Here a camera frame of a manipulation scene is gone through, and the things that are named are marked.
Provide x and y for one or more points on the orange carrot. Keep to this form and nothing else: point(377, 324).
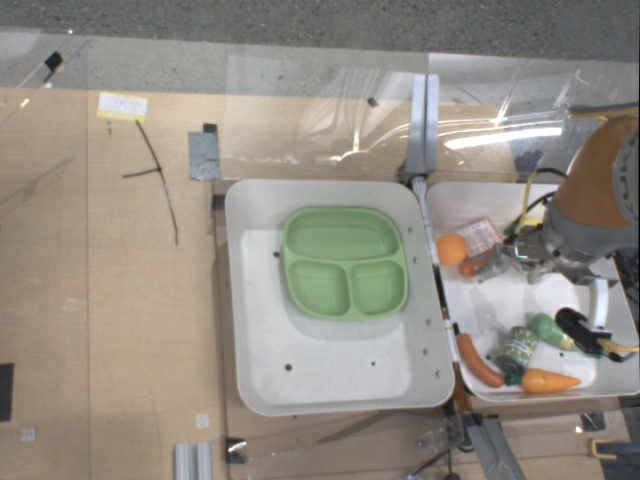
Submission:
point(550, 381)

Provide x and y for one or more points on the long orange sausage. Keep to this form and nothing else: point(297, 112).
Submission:
point(477, 363)

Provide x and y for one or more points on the green and yellow toy bottle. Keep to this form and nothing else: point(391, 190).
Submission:
point(547, 330)

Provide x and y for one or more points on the green divided plate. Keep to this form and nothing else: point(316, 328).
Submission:
point(345, 263)

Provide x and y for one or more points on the green patterned can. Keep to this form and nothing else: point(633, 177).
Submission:
point(519, 350)

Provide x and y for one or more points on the orange ball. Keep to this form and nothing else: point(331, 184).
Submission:
point(451, 249)

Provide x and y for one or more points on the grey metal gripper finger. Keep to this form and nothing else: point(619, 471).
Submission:
point(492, 270)
point(500, 252)

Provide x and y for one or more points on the pink and white packet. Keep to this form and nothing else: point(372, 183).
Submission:
point(481, 235)

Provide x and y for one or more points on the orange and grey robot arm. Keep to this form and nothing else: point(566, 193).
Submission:
point(595, 188)

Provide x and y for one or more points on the black cylinder on white bracket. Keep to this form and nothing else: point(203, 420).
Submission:
point(580, 329)

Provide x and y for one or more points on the white plastic tray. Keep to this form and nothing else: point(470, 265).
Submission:
point(520, 303)
point(330, 368)

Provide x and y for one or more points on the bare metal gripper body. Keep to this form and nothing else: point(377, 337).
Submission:
point(537, 253)

